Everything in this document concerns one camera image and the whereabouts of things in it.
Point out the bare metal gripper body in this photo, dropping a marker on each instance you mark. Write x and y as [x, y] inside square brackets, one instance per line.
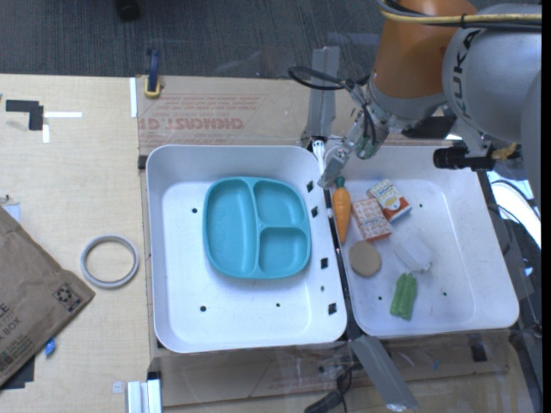
[369, 124]

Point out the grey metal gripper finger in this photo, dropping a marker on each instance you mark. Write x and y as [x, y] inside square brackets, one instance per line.
[330, 172]

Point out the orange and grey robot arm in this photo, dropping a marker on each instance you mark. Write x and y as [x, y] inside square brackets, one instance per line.
[413, 50]

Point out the orange carrot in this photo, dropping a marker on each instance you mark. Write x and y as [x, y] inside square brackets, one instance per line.
[342, 209]

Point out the orange and white carton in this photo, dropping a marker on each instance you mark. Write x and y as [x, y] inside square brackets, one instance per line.
[389, 200]
[371, 221]

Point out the tan round biscuit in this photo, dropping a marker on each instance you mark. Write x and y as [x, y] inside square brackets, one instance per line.
[364, 259]

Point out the blue divided plate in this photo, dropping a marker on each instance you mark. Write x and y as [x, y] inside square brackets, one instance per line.
[234, 230]

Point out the green asparagus bundle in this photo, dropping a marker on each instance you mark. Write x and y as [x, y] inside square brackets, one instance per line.
[404, 297]

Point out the brown cardboard board red print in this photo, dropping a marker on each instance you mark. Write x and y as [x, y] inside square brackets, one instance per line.
[193, 118]

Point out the white plastic tray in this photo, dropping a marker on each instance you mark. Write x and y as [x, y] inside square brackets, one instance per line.
[241, 312]
[465, 273]

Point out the white tape roll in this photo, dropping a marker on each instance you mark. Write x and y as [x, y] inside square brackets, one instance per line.
[88, 269]

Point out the brown paper envelope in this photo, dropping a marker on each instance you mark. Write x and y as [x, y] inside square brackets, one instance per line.
[30, 291]

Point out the small blue scrap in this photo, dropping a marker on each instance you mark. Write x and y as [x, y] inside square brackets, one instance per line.
[50, 347]

